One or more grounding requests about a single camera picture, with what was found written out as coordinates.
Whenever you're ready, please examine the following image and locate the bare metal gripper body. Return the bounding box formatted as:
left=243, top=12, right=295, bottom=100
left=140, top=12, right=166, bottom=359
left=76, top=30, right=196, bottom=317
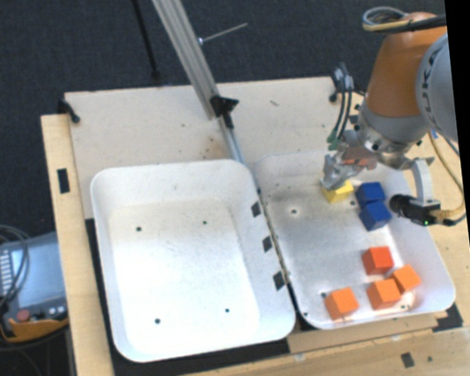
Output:
left=335, top=122, right=423, bottom=178

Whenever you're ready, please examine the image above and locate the yellow cube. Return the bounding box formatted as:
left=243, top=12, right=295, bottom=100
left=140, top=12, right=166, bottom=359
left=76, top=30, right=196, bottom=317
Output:
left=321, top=178, right=357, bottom=207

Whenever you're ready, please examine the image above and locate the blue cube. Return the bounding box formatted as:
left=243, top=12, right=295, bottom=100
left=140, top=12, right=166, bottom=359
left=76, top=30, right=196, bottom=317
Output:
left=357, top=199, right=394, bottom=233
left=353, top=180, right=388, bottom=208

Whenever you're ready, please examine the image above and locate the white plastic tray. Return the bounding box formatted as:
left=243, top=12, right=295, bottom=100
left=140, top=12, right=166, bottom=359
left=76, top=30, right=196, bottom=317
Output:
left=87, top=149, right=300, bottom=368
left=252, top=135, right=460, bottom=337

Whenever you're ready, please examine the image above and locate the thin black and white rod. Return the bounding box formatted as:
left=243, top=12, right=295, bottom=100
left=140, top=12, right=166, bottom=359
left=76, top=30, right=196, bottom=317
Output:
left=220, top=110, right=309, bottom=325

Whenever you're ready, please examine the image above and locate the orange cube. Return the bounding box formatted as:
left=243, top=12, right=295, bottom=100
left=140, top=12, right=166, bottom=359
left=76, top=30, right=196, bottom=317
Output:
left=322, top=286, right=362, bottom=322
left=365, top=276, right=404, bottom=312
left=390, top=262, right=423, bottom=295
left=360, top=244, right=396, bottom=277

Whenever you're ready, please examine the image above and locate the pale wood board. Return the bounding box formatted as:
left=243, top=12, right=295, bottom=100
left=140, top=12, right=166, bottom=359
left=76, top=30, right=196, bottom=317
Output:
left=63, top=55, right=443, bottom=376

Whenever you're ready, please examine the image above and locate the black cylinder on white bracket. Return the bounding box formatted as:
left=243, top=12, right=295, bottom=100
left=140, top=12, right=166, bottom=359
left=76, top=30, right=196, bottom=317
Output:
left=384, top=154, right=445, bottom=231

